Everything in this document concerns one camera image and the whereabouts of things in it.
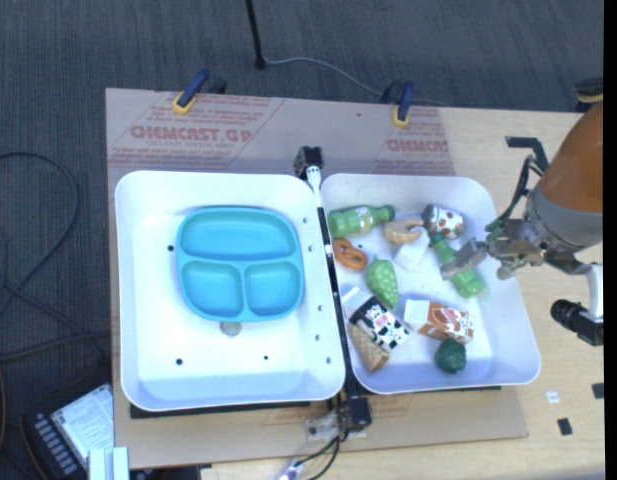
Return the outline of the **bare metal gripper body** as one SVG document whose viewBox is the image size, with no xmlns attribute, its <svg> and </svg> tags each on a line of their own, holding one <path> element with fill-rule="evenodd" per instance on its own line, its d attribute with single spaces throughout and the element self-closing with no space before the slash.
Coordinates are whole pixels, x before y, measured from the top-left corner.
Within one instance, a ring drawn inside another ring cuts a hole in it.
<svg viewBox="0 0 617 480">
<path fill-rule="evenodd" d="M 486 226 L 486 243 L 489 254 L 507 269 L 543 262 L 543 253 L 523 219 L 495 219 Z"/>
</svg>

